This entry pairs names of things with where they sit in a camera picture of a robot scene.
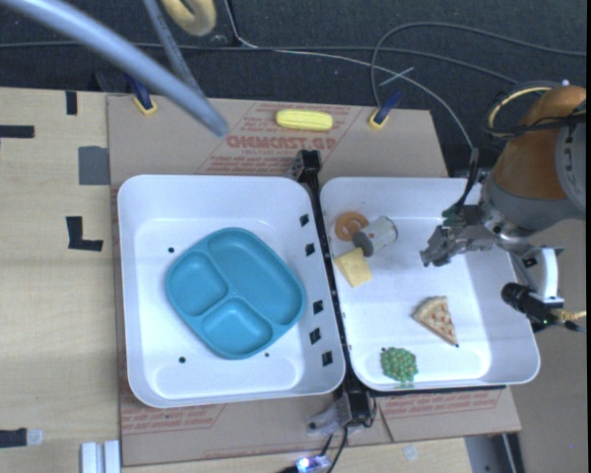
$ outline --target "blue clamp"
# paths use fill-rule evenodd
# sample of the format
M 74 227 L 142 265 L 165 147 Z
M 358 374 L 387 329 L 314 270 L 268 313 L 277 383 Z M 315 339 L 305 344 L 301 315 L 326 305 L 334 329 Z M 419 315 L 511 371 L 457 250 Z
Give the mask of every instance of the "blue clamp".
M 397 91 L 392 95 L 389 100 L 383 105 L 382 108 L 376 110 L 367 121 L 370 128 L 380 130 L 387 122 L 387 114 L 392 108 L 396 108 L 401 101 L 401 92 Z
M 158 110 L 158 106 L 156 105 L 156 103 L 153 100 L 151 100 L 149 88 L 147 88 L 140 81 L 134 79 L 128 74 L 123 73 L 123 76 L 125 77 L 125 80 L 129 83 L 131 91 L 134 92 L 134 103 L 143 114 L 151 115 L 156 110 Z

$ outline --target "gray pipe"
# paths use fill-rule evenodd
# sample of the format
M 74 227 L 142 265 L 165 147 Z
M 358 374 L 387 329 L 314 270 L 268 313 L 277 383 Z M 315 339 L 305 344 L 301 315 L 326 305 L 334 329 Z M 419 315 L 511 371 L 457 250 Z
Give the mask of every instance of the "gray pipe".
M 147 14 L 149 14 L 149 19 L 158 34 L 158 38 L 164 48 L 164 52 L 166 53 L 166 57 L 168 58 L 173 72 L 177 74 L 177 77 L 179 77 L 186 86 L 193 89 L 198 95 L 205 97 L 188 68 L 188 65 L 184 61 L 184 56 L 179 50 L 179 46 L 166 24 L 164 14 L 158 5 L 158 0 L 142 1 L 147 9 Z
M 154 91 L 170 98 L 218 137 L 228 134 L 228 123 L 205 98 L 120 35 L 72 5 L 62 0 L 0 0 L 0 4 L 73 38 Z

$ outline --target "black cable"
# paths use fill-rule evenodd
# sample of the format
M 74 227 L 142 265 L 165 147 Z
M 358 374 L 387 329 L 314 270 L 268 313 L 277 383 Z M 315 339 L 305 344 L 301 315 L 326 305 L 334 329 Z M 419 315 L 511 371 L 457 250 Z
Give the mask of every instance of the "black cable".
M 563 128 L 565 126 L 571 126 L 580 122 L 586 121 L 586 114 L 575 114 L 566 115 L 564 117 L 544 117 L 539 119 L 537 122 L 530 124 L 529 126 L 510 126 L 508 128 L 488 128 L 484 126 L 484 130 L 490 133 L 493 138 L 501 140 L 511 140 L 516 137 L 520 137 L 525 133 L 530 133 L 539 130 L 548 130 Z
M 572 320 L 566 320 L 564 322 L 564 327 L 567 328 L 569 331 L 576 331 L 577 333 L 586 333 L 587 328 L 583 326 L 579 326 Z
M 460 199 L 455 202 L 453 208 L 455 209 L 456 214 L 460 212 L 464 203 L 466 202 L 466 198 L 468 197 L 469 193 L 473 189 L 475 182 L 477 181 L 477 176 L 480 171 L 480 150 L 475 147 L 471 152 L 471 162 L 470 162 L 470 169 L 469 169 L 469 177 L 466 181 L 466 186 L 464 188 L 464 192 Z
M 378 404 L 376 403 L 376 398 L 372 398 L 372 416 L 363 423 L 363 427 L 368 429 L 374 425 L 374 421 L 376 420 L 376 414 L 378 413 Z
M 526 95 L 542 95 L 548 91 L 561 86 L 560 83 L 552 81 L 529 81 L 520 83 L 513 86 L 510 90 L 499 93 L 494 100 L 489 104 L 486 111 L 486 115 L 482 120 L 482 128 L 486 133 L 491 135 L 492 138 L 507 139 L 516 137 L 525 133 L 526 131 L 532 131 L 530 126 L 515 126 L 508 128 L 496 128 L 494 126 L 494 120 L 497 115 L 503 110 L 509 103 Z
M 163 46 L 158 43 L 150 43 L 150 42 L 133 42 L 136 47 L 143 47 L 143 48 L 159 48 L 162 49 Z M 79 42 L 73 42 L 69 40 L 51 40 L 51 41 L 40 41 L 40 42 L 11 42 L 11 43 L 0 43 L 0 49 L 18 49 L 18 48 L 28 48 L 28 47 L 70 47 L 70 46 L 81 46 Z M 182 45 L 179 44 L 178 47 L 180 49 L 185 49 L 189 51 L 196 51 L 196 52 L 314 52 L 314 51 L 354 51 L 354 52 L 372 52 L 373 47 L 371 45 L 285 45 L 285 46 L 261 46 L 261 47 L 242 47 L 242 46 L 204 46 L 204 45 Z M 423 52 L 417 51 L 414 49 L 402 49 L 398 47 L 381 47 L 379 51 L 383 52 L 394 52 L 398 54 L 408 54 L 410 56 L 420 56 L 429 59 L 435 59 L 438 61 L 443 61 L 446 63 L 451 63 L 453 65 L 457 65 L 460 67 L 468 68 L 470 70 L 474 70 L 481 74 L 485 74 L 491 77 L 495 77 L 496 79 L 500 79 L 501 81 L 505 81 L 510 84 L 516 84 L 517 81 L 512 79 L 508 76 L 499 74 L 493 70 L 488 68 L 484 68 L 478 65 L 474 65 L 472 63 L 467 63 L 466 61 L 457 60 L 454 58 L 449 58 L 448 56 L 443 56 L 441 54 L 434 54 L 431 52 Z
M 331 473 L 331 471 L 333 471 L 333 469 L 335 468 L 335 465 L 337 464 L 337 461 L 339 460 L 339 456 L 342 455 L 342 451 L 346 447 L 347 442 L 348 442 L 348 426 L 346 426 L 344 428 L 344 437 L 342 439 L 342 443 L 339 445 L 339 448 L 337 449 L 337 453 L 335 454 L 335 458 L 333 459 L 333 463 L 331 464 L 331 467 L 328 468 L 328 471 L 326 471 L 326 473 Z
M 539 51 L 548 52 L 548 53 L 552 53 L 552 54 L 562 54 L 562 55 L 567 55 L 567 56 L 576 56 L 576 57 L 585 57 L 586 58 L 586 53 L 582 53 L 579 51 L 566 51 L 566 50 L 562 50 L 562 49 L 555 49 L 553 47 L 544 47 L 542 45 L 531 44 L 531 43 L 525 42 L 523 40 L 517 40 L 516 38 L 510 38 L 508 36 L 504 36 L 504 35 L 500 35 L 500 34 L 493 34 L 491 32 L 485 32 L 483 30 L 478 30 L 478 29 L 475 29 L 472 27 L 466 27 L 464 25 L 455 25 L 455 24 L 451 24 L 451 23 L 439 23 L 439 22 L 408 23 L 406 25 L 400 25 L 398 27 L 395 27 L 395 28 L 389 30 L 388 32 L 386 32 L 379 39 L 378 43 L 376 44 L 376 47 L 372 51 L 372 58 L 370 60 L 370 84 L 371 84 L 371 88 L 372 88 L 372 96 L 374 97 L 374 101 L 376 102 L 376 106 L 381 107 L 381 101 L 379 99 L 378 91 L 376 89 L 376 82 L 374 79 L 374 66 L 376 65 L 376 56 L 378 55 L 379 50 L 381 50 L 383 43 L 391 35 L 397 34 L 398 32 L 408 30 L 411 28 L 427 28 L 427 27 L 458 30 L 458 31 L 462 31 L 462 32 L 468 32 L 471 34 L 478 34 L 481 36 L 487 36 L 490 38 L 494 38 L 496 40 L 501 40 L 504 42 L 508 42 L 508 43 L 512 43 L 512 44 L 516 44 L 516 45 L 520 45 L 520 46 L 524 46 L 524 47 L 529 47 L 532 49 L 536 49 Z
M 328 447 L 330 446 L 331 441 L 333 440 L 333 436 L 334 435 L 335 435 L 335 433 L 331 433 L 331 436 L 328 437 L 328 440 L 326 440 L 326 443 L 324 444 L 324 447 L 319 452 L 320 455 L 324 455 L 328 451 Z

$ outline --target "toy pizza slice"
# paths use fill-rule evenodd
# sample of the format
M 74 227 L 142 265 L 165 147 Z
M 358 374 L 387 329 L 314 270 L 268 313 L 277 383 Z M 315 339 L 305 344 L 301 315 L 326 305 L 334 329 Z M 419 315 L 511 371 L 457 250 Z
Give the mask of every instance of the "toy pizza slice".
M 414 312 L 414 319 L 445 342 L 458 347 L 455 324 L 445 296 L 425 300 Z

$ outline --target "blue divided plate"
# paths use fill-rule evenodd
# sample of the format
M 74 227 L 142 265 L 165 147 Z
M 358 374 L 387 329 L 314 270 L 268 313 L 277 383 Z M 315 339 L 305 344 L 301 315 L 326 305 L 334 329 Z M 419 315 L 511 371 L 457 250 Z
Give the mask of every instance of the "blue divided plate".
M 249 358 L 301 318 L 304 286 L 258 236 L 226 228 L 206 236 L 170 266 L 166 294 L 184 322 L 217 354 Z

